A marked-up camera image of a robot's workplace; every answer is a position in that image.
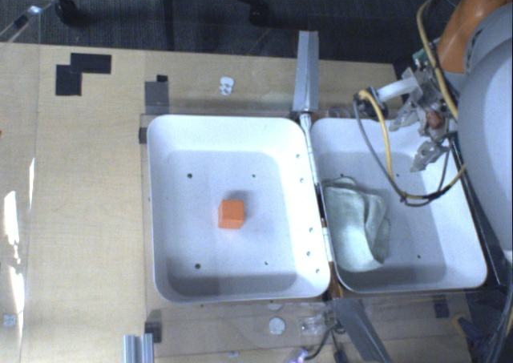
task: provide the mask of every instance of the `orange block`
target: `orange block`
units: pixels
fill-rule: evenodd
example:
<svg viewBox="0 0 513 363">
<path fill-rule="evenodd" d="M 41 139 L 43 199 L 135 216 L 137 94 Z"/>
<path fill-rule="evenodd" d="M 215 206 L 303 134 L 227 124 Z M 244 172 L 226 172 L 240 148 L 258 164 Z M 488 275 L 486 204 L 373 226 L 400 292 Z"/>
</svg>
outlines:
<svg viewBox="0 0 513 363">
<path fill-rule="evenodd" d="M 219 227 L 240 229 L 244 223 L 244 201 L 223 200 L 219 205 Z"/>
</svg>

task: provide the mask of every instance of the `gray towel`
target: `gray towel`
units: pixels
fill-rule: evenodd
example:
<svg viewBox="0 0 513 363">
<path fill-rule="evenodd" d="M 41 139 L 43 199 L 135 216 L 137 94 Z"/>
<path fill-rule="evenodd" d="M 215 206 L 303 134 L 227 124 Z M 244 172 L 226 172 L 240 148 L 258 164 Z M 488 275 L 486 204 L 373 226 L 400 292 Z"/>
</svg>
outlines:
<svg viewBox="0 0 513 363">
<path fill-rule="evenodd" d="M 390 233 L 383 198 L 358 190 L 350 178 L 329 181 L 323 192 L 337 264 L 348 272 L 381 267 Z"/>
</svg>

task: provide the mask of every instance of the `wooden table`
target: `wooden table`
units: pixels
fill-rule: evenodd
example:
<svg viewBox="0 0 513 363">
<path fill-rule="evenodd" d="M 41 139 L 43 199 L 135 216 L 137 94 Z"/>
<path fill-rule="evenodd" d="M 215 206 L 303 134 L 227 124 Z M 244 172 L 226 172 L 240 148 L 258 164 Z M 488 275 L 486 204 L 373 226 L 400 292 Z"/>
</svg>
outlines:
<svg viewBox="0 0 513 363">
<path fill-rule="evenodd" d="M 23 59 L 28 46 L 13 48 Z M 110 75 L 83 75 L 82 96 L 55 95 L 55 65 L 71 52 L 111 54 Z M 125 334 L 140 335 L 146 315 L 139 117 L 145 81 L 169 78 L 173 108 L 208 105 L 286 114 L 292 104 L 293 59 L 139 50 L 41 46 L 33 226 L 26 285 L 25 362 L 115 362 Z M 229 97 L 221 76 L 235 80 Z M 350 105 L 353 94 L 394 81 L 390 65 L 320 62 L 321 111 Z M 464 296 L 449 299 L 466 312 Z M 394 361 L 470 361 L 450 319 L 436 319 L 415 296 L 366 305 Z M 193 345 L 198 333 L 181 333 Z M 222 349 L 223 333 L 211 333 Z M 347 336 L 351 361 L 360 361 Z M 158 362 L 282 362 L 293 348 L 234 350 L 156 359 Z M 0 361 L 2 359 L 0 339 Z M 333 361 L 327 346 L 315 361 Z"/>
</svg>

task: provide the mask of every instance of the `yellow cable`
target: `yellow cable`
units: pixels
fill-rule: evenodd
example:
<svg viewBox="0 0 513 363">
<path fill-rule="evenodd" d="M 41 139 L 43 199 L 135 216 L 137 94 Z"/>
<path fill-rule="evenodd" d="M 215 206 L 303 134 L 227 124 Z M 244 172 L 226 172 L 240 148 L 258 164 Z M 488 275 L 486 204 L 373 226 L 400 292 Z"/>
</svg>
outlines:
<svg viewBox="0 0 513 363">
<path fill-rule="evenodd" d="M 454 101 L 450 97 L 449 90 L 447 89 L 446 80 L 443 77 L 442 70 L 440 66 L 436 62 L 436 58 L 433 54 L 433 51 L 430 47 L 430 42 L 427 39 L 426 29 L 424 28 L 424 21 L 422 20 L 422 15 L 424 14 L 424 10 L 427 5 L 430 3 L 430 0 L 425 1 L 417 11 L 417 27 L 418 33 L 420 34 L 420 39 L 422 40 L 422 45 L 424 46 L 424 51 L 427 54 L 427 58 L 430 61 L 431 66 L 434 68 L 434 75 L 438 82 L 438 86 L 440 87 L 440 91 L 442 92 L 442 96 L 444 101 L 449 108 L 450 113 L 454 117 L 456 121 L 458 121 L 458 108 L 454 104 Z"/>
<path fill-rule="evenodd" d="M 407 192 L 404 192 L 399 186 L 395 183 L 394 180 L 394 171 L 392 170 L 392 154 L 390 153 L 390 139 L 388 137 L 388 131 L 386 130 L 386 122 L 385 117 L 383 116 L 382 110 L 379 107 L 378 103 L 374 99 L 374 97 L 367 91 L 367 90 L 361 90 L 358 92 L 358 96 L 360 99 L 367 100 L 370 102 L 370 105 L 372 105 L 372 108 L 374 109 L 374 112 L 378 116 L 379 125 L 382 128 L 382 134 L 383 134 L 383 142 L 385 143 L 385 155 L 386 155 L 386 168 L 390 177 L 390 180 L 392 184 L 395 185 L 395 187 L 400 191 L 401 197 L 404 199 L 411 199 L 411 200 L 425 200 L 426 196 L 420 196 L 420 195 L 411 195 Z M 458 179 L 463 175 L 465 171 L 465 165 L 462 165 L 461 169 L 459 170 L 458 174 L 440 191 L 440 193 L 445 193 L 449 188 L 451 188 L 456 182 L 458 182 Z"/>
</svg>

